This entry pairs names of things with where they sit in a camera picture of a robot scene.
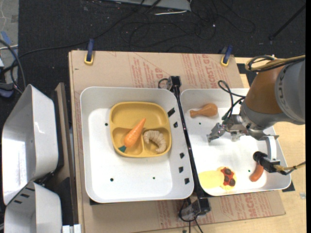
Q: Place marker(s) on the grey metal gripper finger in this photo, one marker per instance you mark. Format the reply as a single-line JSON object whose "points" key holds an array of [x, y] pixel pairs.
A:
{"points": [[215, 132], [236, 136]]}

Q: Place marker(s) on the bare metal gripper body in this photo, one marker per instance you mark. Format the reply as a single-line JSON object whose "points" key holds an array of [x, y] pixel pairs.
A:
{"points": [[239, 125]]}

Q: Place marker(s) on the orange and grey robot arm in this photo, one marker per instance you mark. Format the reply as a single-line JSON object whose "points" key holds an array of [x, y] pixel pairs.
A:
{"points": [[267, 93]]}

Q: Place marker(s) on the white plastic tray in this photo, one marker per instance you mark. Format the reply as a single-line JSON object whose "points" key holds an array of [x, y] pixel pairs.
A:
{"points": [[136, 178], [233, 154], [26, 135], [31, 210]]}

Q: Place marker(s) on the brown chicken drumstick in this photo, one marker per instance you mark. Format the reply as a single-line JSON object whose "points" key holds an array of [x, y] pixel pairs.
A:
{"points": [[209, 110]]}

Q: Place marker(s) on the thin black rod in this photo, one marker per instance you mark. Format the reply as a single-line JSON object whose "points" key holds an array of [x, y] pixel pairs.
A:
{"points": [[188, 139]]}

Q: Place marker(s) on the orange sausage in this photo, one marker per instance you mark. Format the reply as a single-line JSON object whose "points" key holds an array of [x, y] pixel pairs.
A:
{"points": [[257, 173]]}

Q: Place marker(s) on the yellow pizza slice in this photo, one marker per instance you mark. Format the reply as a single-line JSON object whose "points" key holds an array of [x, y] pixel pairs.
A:
{"points": [[211, 178]]}

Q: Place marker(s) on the beige croissant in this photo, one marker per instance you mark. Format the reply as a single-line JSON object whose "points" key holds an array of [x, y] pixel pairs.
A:
{"points": [[159, 139]]}

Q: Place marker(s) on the orange carrot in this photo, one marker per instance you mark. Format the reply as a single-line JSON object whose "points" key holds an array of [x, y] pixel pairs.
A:
{"points": [[133, 135]]}

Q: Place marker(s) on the yellow divided plate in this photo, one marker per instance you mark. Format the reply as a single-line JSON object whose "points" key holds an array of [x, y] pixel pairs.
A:
{"points": [[126, 115]]}

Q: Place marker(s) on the brown cardboard board red print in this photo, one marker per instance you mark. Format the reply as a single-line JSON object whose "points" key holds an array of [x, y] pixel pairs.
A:
{"points": [[121, 69]]}

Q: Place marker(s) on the black cylinder on white bracket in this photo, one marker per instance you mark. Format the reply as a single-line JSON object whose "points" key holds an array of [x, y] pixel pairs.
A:
{"points": [[266, 162]]}

